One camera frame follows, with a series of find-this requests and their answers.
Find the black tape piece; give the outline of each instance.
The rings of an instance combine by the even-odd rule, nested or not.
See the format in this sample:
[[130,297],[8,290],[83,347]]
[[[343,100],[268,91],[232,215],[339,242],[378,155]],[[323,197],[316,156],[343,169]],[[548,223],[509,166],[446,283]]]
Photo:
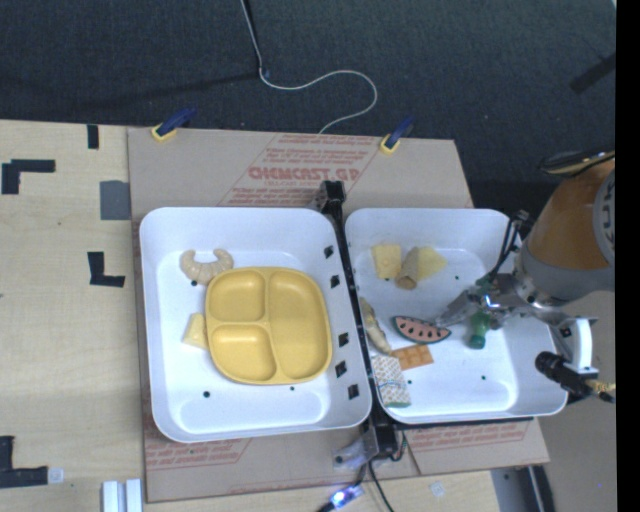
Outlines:
[[122,181],[100,182],[100,219],[131,219],[129,184]]
[[100,133],[97,124],[87,125],[87,147],[89,149],[100,149]]
[[11,461],[13,440],[13,436],[0,437],[0,489],[48,484],[49,468],[47,466],[14,469]]
[[571,80],[569,87],[571,87],[573,92],[576,94],[582,94],[597,81],[611,73],[614,69],[616,69],[616,52],[613,52],[613,54],[606,59],[602,59],[600,63],[589,68],[579,77]]
[[89,284],[98,286],[114,286],[122,288],[124,286],[125,276],[105,276],[104,275],[104,253],[88,252],[89,270],[91,271],[91,279]]
[[11,160],[2,164],[2,194],[16,195],[20,192],[20,173],[55,172],[55,160]]

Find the black fabric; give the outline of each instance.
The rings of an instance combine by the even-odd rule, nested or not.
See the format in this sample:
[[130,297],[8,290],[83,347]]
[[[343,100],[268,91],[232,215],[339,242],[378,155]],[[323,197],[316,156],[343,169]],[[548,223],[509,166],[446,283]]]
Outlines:
[[[615,143],[611,0],[250,2],[270,80],[354,69],[368,114],[330,133],[454,139],[476,206],[537,215],[558,152]],[[353,76],[268,88],[240,0],[0,2],[0,118],[312,133],[365,108]]]

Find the light wood surface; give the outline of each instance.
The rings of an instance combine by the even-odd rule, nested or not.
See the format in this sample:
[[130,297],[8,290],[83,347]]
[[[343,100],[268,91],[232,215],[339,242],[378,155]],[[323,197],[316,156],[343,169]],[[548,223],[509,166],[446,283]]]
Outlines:
[[[0,196],[0,435],[15,436],[13,465],[64,470],[64,482],[0,489],[0,510],[100,510],[108,480],[144,478],[131,223],[100,219],[101,181],[128,182],[126,129],[0,121],[0,162],[54,159]],[[87,253],[123,288],[91,286]],[[436,496],[431,486],[442,488]],[[349,510],[384,510],[372,483]],[[498,511],[487,471],[387,480],[397,511]],[[316,510],[335,489],[311,488],[179,503],[150,511]]]

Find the green object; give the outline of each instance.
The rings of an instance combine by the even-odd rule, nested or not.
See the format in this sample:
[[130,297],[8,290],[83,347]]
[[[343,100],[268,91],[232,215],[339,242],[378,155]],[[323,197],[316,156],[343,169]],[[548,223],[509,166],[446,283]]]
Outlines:
[[473,335],[469,340],[469,346],[471,348],[484,348],[486,342],[484,335],[489,330],[489,315],[484,311],[476,311],[471,316],[471,328],[473,329]]

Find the white tray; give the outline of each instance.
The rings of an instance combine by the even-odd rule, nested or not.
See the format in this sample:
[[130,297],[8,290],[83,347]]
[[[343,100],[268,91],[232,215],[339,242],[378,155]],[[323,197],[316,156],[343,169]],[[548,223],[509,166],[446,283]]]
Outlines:
[[[358,294],[376,312],[393,349],[412,345],[390,323],[395,315],[433,319],[465,288],[495,265],[508,219],[480,209],[363,209],[346,222],[351,263]],[[397,243],[403,256],[414,246],[431,246],[448,265],[414,290],[398,288],[376,276],[371,247]],[[501,271],[513,267],[509,259]],[[549,328],[535,319],[512,318],[503,329],[486,335],[484,349],[467,345],[468,324],[429,345],[434,363],[404,373],[411,406],[387,408],[405,424],[468,422],[554,414],[567,394],[538,372],[536,356],[555,352]]]
[[[324,216],[297,208],[161,208],[143,219],[140,243],[152,411],[167,437],[255,437],[366,419],[372,397],[335,232]],[[204,312],[206,288],[191,285],[180,254],[194,249],[199,261],[212,261],[215,248],[229,251],[234,268],[288,267],[318,283],[333,340],[326,372],[295,385],[241,384],[222,376],[208,352],[181,342],[189,316]]]

